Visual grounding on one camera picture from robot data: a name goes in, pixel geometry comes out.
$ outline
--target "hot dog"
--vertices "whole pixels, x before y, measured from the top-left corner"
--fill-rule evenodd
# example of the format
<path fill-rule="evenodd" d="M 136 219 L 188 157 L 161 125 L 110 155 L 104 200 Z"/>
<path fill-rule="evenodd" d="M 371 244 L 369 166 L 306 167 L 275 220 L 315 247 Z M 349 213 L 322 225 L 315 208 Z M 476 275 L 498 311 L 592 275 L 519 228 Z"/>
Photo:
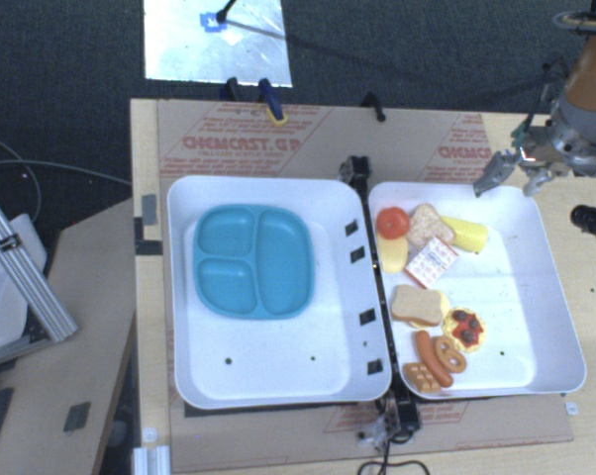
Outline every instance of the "hot dog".
<path fill-rule="evenodd" d="M 426 364 L 428 370 L 435 376 L 439 385 L 442 387 L 450 387 L 454 383 L 454 379 L 437 359 L 428 332 L 417 331 L 415 334 L 415 342 L 417 343 L 417 351 L 419 352 L 422 362 Z"/>

